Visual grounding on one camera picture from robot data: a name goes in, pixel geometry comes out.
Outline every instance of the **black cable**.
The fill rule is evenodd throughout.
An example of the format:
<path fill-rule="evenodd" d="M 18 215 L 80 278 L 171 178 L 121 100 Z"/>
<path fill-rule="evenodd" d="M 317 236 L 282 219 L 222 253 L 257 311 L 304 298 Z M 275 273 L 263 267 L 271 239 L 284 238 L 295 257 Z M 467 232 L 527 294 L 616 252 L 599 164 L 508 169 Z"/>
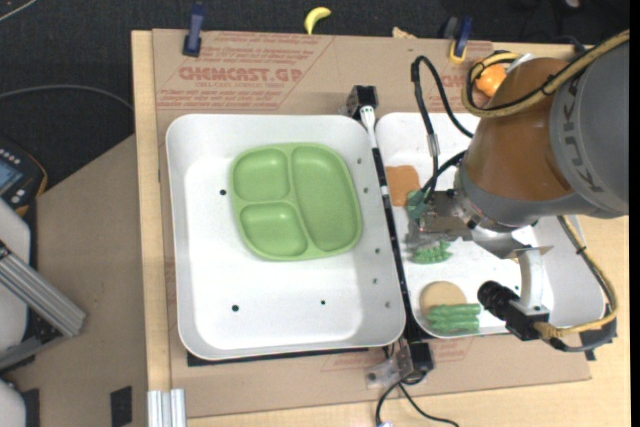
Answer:
<path fill-rule="evenodd" d="M 542 0 L 534 0 L 535 4 L 527 10 L 527 13 L 524 15 L 524 19 L 522 20 L 522 25 L 520 26 L 520 31 L 518 32 L 518 41 L 528 41 L 528 38 L 535 35 L 536 32 L 526 33 L 527 27 L 529 26 L 529 22 L 533 19 L 536 13 L 539 12 L 540 6 L 542 5 Z"/>
<path fill-rule="evenodd" d="M 385 399 L 389 396 L 389 394 L 395 390 L 395 388 L 400 384 L 400 381 L 398 381 L 395 384 L 392 384 L 391 386 L 389 386 L 389 388 L 387 389 L 387 391 L 385 391 L 382 396 L 378 399 L 378 404 L 376 405 L 376 426 L 379 426 L 382 424 L 382 418 L 380 417 L 380 412 L 382 411 L 382 404 L 384 404 Z"/>
<path fill-rule="evenodd" d="M 569 43 L 573 45 L 573 49 L 576 53 L 581 54 L 587 51 L 587 47 L 580 42 L 576 37 L 571 35 L 556 36 L 551 40 L 551 43 Z"/>
<path fill-rule="evenodd" d="M 414 377 L 414 378 L 405 377 L 402 380 L 402 384 L 405 384 L 407 386 L 415 386 L 416 384 L 420 384 L 422 381 L 424 381 L 426 377 L 427 377 L 427 372 L 423 370 L 422 372 L 420 372 L 420 374 L 417 377 Z"/>
<path fill-rule="evenodd" d="M 560 338 L 552 338 L 551 340 L 549 340 L 549 345 L 551 345 L 551 347 L 553 347 L 554 349 L 557 349 L 562 352 L 593 351 L 598 347 L 602 347 L 607 343 L 611 343 L 613 338 L 616 336 L 617 327 L 618 327 L 618 319 L 614 318 L 611 322 L 602 326 L 602 329 L 600 331 L 592 330 L 591 332 L 584 331 L 583 333 L 581 333 L 583 335 L 585 333 L 597 334 L 597 337 L 589 343 L 583 343 L 582 345 L 574 347 L 571 345 L 567 345 Z"/>
<path fill-rule="evenodd" d="M 400 388 L 400 391 L 402 391 L 402 393 L 404 394 L 404 396 L 407 398 L 407 400 L 409 401 L 409 403 L 413 406 L 413 408 L 422 416 L 424 416 L 425 418 L 427 418 L 428 420 L 431 420 L 433 422 L 440 422 L 440 423 L 446 423 L 449 425 L 452 425 L 453 427 L 460 427 L 459 424 L 457 424 L 456 422 L 454 422 L 453 420 L 448 420 L 447 418 L 439 418 L 437 416 L 432 416 L 428 413 L 426 413 L 425 411 L 423 411 L 422 409 L 420 409 L 420 406 L 418 406 L 418 404 L 415 403 L 415 401 L 413 400 L 413 398 L 411 398 L 411 395 L 409 395 L 409 392 L 405 389 L 405 387 L 403 386 L 402 381 L 398 381 L 394 384 L 392 384 L 391 386 L 389 386 L 389 388 L 387 389 L 387 391 L 385 391 L 382 396 L 380 397 L 380 399 L 378 400 L 378 404 L 376 405 L 376 425 L 380 426 L 382 425 L 382 417 L 380 415 L 380 413 L 382 412 L 382 405 L 384 404 L 384 401 L 386 400 L 386 398 L 389 396 L 389 394 L 395 390 L 396 388 Z"/>
<path fill-rule="evenodd" d="M 385 358 L 389 359 L 393 356 L 393 353 L 396 351 L 395 344 L 385 345 L 382 347 L 382 352 L 384 352 Z"/>
<path fill-rule="evenodd" d="M 436 175 L 440 177 L 440 175 L 442 175 L 442 173 L 444 173 L 451 166 L 457 166 L 462 160 L 462 157 L 464 157 L 465 153 L 467 153 L 467 150 L 461 151 L 460 153 L 457 153 L 456 155 L 451 157 L 449 160 L 447 160 L 444 164 L 442 164 L 442 166 L 438 168 Z M 420 190 L 422 192 L 426 192 L 427 189 L 431 186 L 432 181 L 433 181 L 433 177 L 429 178 L 429 180 L 427 180 L 427 183 L 425 183 L 422 189 Z"/>
<path fill-rule="evenodd" d="M 420 113 L 423 114 L 423 107 L 424 107 L 424 101 L 422 99 L 422 87 L 420 86 L 420 63 L 421 62 L 426 64 L 427 68 L 429 68 L 429 71 L 431 72 L 431 75 L 433 76 L 433 79 L 436 82 L 436 87 L 440 92 L 440 98 L 442 99 L 442 105 L 444 106 L 444 110 L 447 113 L 447 116 L 449 116 L 449 119 L 451 120 L 451 122 L 462 134 L 466 135 L 469 138 L 473 137 L 473 133 L 467 130 L 464 126 L 462 126 L 460 121 L 458 121 L 458 118 L 456 118 L 455 114 L 451 110 L 451 106 L 449 105 L 449 100 L 447 99 L 447 93 L 444 89 L 444 85 L 442 84 L 442 80 L 440 79 L 440 75 L 438 74 L 435 66 L 433 66 L 433 63 L 423 55 L 418 56 L 416 60 L 413 62 L 413 64 L 411 65 L 411 80 L 416 86 L 416 100 L 418 101 L 418 108 L 420 109 Z"/>
<path fill-rule="evenodd" d="M 420 84 L 420 62 L 429 62 L 428 59 L 424 56 L 419 56 L 413 61 L 411 65 L 411 80 L 413 81 L 414 94 L 416 97 L 416 102 L 418 104 L 418 110 L 420 111 L 420 115 L 422 116 L 422 121 L 424 123 L 425 129 L 427 130 L 427 137 L 429 142 L 435 141 L 435 130 L 433 129 L 433 124 L 431 123 L 431 118 L 429 116 L 429 111 L 427 110 L 427 106 L 424 103 L 424 98 L 422 97 L 422 85 Z M 425 196 L 423 198 L 424 203 L 428 203 L 433 196 L 433 193 L 436 189 L 436 183 L 438 180 L 438 154 L 437 148 L 434 148 L 429 145 L 429 151 L 431 152 L 431 160 L 433 162 L 433 172 L 432 172 L 432 180 L 430 188 L 423 188 L 423 192 Z"/>
<path fill-rule="evenodd" d="M 400 391 L 404 393 L 404 396 L 407 398 L 407 400 L 413 406 L 413 408 L 425 418 L 432 420 L 434 422 L 446 423 L 449 425 L 453 425 L 454 427 L 460 427 L 460 425 L 454 422 L 453 420 L 448 420 L 447 418 L 439 418 L 437 416 L 431 416 L 430 414 L 425 413 L 422 409 L 420 409 L 418 404 L 414 402 L 414 400 L 411 398 L 411 395 L 409 395 L 409 392 L 405 389 L 404 386 L 402 386 L 402 383 L 399 383 L 398 386 L 400 387 Z"/>
<path fill-rule="evenodd" d="M 598 269 L 596 269 L 593 265 L 593 263 L 591 262 L 591 260 L 589 258 L 586 257 L 585 255 L 585 251 L 587 249 L 586 246 L 584 246 L 581 241 L 575 239 L 569 229 L 569 226 L 567 225 L 567 220 L 565 218 L 563 218 L 563 216 L 558 216 L 557 217 L 558 222 L 560 223 L 560 227 L 562 228 L 562 231 L 564 231 L 565 235 L 567 235 L 567 238 L 569 239 L 569 241 L 571 242 L 571 244 L 573 245 L 573 247 L 576 249 L 576 254 L 580 255 L 580 257 L 582 258 L 582 261 L 585 263 L 585 265 L 589 268 L 589 271 L 591 271 L 591 274 L 593 275 L 593 277 L 596 279 L 596 281 L 598 282 L 598 285 L 600 286 L 600 288 L 604 291 L 609 290 L 609 287 L 607 285 L 607 283 L 605 282 L 605 280 L 602 278 L 602 274 L 600 274 L 600 272 L 598 271 Z M 609 303 L 612 302 L 612 298 L 609 294 L 605 293 L 605 295 L 607 296 L 607 300 L 609 301 Z"/>
<path fill-rule="evenodd" d="M 438 166 L 438 156 L 435 155 L 431 159 L 433 161 L 433 171 L 431 173 L 431 178 L 427 181 L 427 183 L 420 189 L 425 193 L 423 203 L 429 203 L 431 197 L 436 192 L 436 184 L 438 183 L 438 177 L 440 176 L 438 170 L 440 169 Z"/>

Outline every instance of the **toy banana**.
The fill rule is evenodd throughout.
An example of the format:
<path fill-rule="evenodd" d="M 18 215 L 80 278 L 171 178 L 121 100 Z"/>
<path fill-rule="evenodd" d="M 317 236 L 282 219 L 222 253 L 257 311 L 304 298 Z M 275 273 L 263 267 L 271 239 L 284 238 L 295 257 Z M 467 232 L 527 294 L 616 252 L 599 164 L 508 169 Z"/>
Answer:
<path fill-rule="evenodd" d="M 326 7 L 316 7 L 309 11 L 304 19 L 304 28 L 307 31 L 307 34 L 311 34 L 313 32 L 313 27 L 316 25 L 318 20 L 322 20 L 330 14 L 331 10 Z"/>

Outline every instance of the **green divided plate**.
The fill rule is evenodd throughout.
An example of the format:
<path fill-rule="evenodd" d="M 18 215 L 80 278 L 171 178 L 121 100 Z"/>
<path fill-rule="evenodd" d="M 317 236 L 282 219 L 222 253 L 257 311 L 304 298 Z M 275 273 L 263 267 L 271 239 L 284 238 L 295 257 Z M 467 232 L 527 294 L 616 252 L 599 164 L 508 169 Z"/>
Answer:
<path fill-rule="evenodd" d="M 269 260 L 344 253 L 362 234 L 362 216 L 342 157 L 320 144 L 277 144 L 240 154 L 231 197 L 245 243 Z"/>

